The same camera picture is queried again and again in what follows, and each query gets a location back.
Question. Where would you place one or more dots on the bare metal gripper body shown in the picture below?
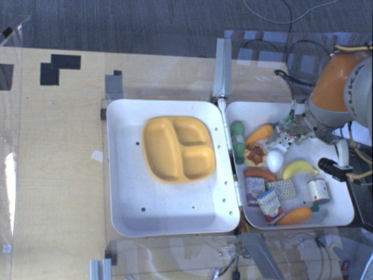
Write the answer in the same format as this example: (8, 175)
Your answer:
(304, 128)

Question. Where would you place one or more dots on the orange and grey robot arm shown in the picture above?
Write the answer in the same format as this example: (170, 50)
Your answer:
(332, 89)

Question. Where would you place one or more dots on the white carton with black spots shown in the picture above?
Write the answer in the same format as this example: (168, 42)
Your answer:
(281, 143)

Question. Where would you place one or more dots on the yellow banana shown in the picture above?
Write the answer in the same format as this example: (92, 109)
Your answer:
(297, 167)

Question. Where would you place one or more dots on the white egg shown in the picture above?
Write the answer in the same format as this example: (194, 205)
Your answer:
(274, 161)

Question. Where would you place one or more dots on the orange carrot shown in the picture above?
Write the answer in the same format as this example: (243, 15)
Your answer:
(294, 216)
(260, 133)

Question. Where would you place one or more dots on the pizza slice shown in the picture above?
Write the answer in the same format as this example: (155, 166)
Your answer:
(255, 155)

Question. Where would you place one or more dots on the yellow and white can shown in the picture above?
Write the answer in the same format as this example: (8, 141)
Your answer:
(318, 190)

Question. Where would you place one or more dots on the brown sausage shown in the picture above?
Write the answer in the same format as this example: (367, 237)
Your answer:
(259, 174)

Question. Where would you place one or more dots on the green bottle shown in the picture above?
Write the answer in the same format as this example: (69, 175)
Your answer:
(238, 136)

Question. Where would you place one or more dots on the red and white packet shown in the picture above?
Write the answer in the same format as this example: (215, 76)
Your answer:
(254, 189)

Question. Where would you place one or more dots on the blue and yellow carton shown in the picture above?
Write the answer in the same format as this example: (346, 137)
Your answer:
(271, 206)

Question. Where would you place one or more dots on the white plastic tray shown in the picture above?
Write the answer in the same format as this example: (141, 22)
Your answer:
(175, 209)
(329, 214)

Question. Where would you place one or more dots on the yellow divided plate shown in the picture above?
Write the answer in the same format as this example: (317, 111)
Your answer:
(163, 150)

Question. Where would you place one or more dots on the black cylinder on white bracket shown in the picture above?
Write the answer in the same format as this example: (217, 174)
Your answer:
(332, 168)

